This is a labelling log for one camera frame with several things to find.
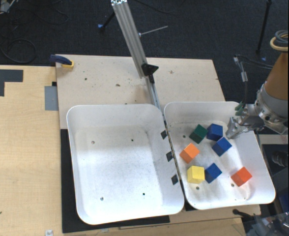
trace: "white tray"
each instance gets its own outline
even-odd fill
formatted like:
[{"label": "white tray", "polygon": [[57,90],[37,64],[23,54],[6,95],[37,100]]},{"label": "white tray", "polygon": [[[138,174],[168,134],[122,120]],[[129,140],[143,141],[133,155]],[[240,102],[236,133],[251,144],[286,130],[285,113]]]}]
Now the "white tray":
[{"label": "white tray", "polygon": [[[189,138],[198,124],[207,128],[212,123],[227,130],[234,116],[236,102],[172,102],[165,106],[164,114],[174,148],[185,196],[196,209],[211,209],[252,204],[268,204],[275,198],[275,189],[253,131],[228,140],[232,147],[219,157],[212,146],[215,141],[206,137],[199,143]],[[179,154],[193,143],[200,153],[187,164]],[[205,169],[215,163],[222,173],[213,182],[200,184],[187,182],[187,169],[201,166]],[[231,175],[245,166],[252,178],[238,187]]]},{"label": "white tray", "polygon": [[184,196],[161,111],[81,105],[67,114],[79,217],[96,225],[175,214]]}]

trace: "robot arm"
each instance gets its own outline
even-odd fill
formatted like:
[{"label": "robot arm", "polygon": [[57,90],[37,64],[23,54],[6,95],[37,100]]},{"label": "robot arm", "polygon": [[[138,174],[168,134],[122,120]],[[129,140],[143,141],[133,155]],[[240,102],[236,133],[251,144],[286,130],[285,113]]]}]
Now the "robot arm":
[{"label": "robot arm", "polygon": [[251,130],[262,130],[268,127],[271,130],[285,135],[289,129],[284,125],[288,121],[288,47],[276,45],[275,42],[288,43],[287,31],[277,32],[271,39],[273,49],[281,51],[276,63],[269,73],[265,83],[257,92],[254,104],[238,106],[239,118],[231,117],[226,136],[228,139],[237,138],[241,133]]}]

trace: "black pole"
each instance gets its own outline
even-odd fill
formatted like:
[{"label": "black pole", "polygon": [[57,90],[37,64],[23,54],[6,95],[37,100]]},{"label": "black pole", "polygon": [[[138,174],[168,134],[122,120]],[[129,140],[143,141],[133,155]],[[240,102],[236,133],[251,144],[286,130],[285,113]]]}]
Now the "black pole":
[{"label": "black pole", "polygon": [[257,47],[256,53],[259,53],[259,52],[260,52],[261,43],[262,43],[262,39],[263,39],[263,35],[264,35],[264,30],[265,30],[265,28],[266,28],[267,19],[268,19],[268,14],[269,14],[269,9],[270,9],[271,4],[272,4],[272,0],[268,0],[268,1],[267,1],[266,12],[265,12],[264,20],[263,20],[263,24],[262,24],[260,39],[259,39],[259,43],[258,43],[258,47]]},{"label": "black pole", "polygon": [[107,21],[103,25],[99,25],[100,30],[105,30],[105,27],[109,24],[112,18],[115,16],[115,12],[111,14],[111,16],[107,19]]}]

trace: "blue cube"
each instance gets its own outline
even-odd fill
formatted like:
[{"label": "blue cube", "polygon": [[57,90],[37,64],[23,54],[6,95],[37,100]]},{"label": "blue cube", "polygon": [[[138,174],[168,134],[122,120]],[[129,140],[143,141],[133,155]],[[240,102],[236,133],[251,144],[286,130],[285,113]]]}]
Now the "blue cube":
[{"label": "blue cube", "polygon": [[214,181],[222,171],[218,168],[218,166],[213,163],[204,171],[204,178],[208,183]]},{"label": "blue cube", "polygon": [[212,149],[218,154],[218,156],[223,155],[225,151],[232,147],[232,144],[228,142],[225,137],[221,137],[215,145],[212,146]]},{"label": "blue cube", "polygon": [[223,137],[223,127],[217,124],[211,124],[208,128],[207,139],[217,141]]}]

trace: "black bracket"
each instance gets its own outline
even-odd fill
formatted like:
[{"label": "black bracket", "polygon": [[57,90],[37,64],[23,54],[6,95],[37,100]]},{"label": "black bracket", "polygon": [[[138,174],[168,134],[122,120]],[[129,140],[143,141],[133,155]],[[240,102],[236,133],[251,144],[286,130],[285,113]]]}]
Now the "black bracket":
[{"label": "black bracket", "polygon": [[144,75],[149,77],[151,83],[154,83],[153,73],[159,69],[156,65],[142,64]]}]

